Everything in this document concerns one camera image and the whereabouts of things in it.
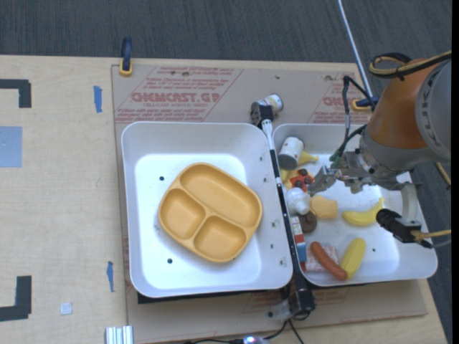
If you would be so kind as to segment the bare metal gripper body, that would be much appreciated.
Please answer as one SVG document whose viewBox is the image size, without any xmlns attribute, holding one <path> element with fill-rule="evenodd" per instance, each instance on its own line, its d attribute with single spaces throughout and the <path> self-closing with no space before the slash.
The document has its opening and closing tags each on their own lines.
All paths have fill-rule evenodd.
<svg viewBox="0 0 459 344">
<path fill-rule="evenodd" d="M 363 191 L 365 186 L 380 186 L 397 190 L 397 172 L 381 165 L 371 154 L 356 148 L 346 151 L 338 165 L 337 179 L 344 182 L 352 193 Z"/>
</svg>

